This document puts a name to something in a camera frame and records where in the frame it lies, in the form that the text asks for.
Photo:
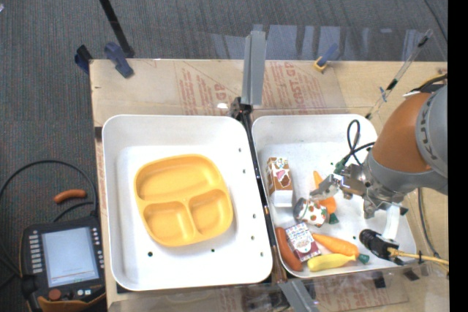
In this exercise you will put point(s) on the yellow banana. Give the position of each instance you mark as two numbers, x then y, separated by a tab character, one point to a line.
327	262

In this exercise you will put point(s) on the pink and white carton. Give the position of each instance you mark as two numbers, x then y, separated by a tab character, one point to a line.
301	242

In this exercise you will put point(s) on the brown and white carton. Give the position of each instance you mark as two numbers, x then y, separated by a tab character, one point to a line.
279	180

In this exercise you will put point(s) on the brown cardboard board red print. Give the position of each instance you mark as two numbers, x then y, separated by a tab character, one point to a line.
204	87

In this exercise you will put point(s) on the black tripod leg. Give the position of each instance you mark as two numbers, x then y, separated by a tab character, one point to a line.
104	0

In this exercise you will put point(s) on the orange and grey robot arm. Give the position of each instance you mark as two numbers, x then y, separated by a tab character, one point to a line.
402	142

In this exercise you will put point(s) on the white plastic tray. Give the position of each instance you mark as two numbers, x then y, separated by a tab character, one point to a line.
175	135
311	139

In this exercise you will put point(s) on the brown toy sausage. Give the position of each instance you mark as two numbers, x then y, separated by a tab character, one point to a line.
69	195
287	250

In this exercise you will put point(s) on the orange toy carrot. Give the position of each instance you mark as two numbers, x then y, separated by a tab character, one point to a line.
336	245
331	204

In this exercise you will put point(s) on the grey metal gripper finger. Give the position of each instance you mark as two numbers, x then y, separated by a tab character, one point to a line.
333	180
321	193

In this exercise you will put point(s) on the white can strawberry print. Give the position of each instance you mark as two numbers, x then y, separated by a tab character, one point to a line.
311	212

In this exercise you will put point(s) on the yellow divided plate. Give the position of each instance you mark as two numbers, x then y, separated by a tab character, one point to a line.
183	201

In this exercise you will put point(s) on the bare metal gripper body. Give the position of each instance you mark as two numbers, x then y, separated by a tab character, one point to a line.
356	180

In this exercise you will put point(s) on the black cylinder on white bracket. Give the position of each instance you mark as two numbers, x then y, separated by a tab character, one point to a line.
374	241

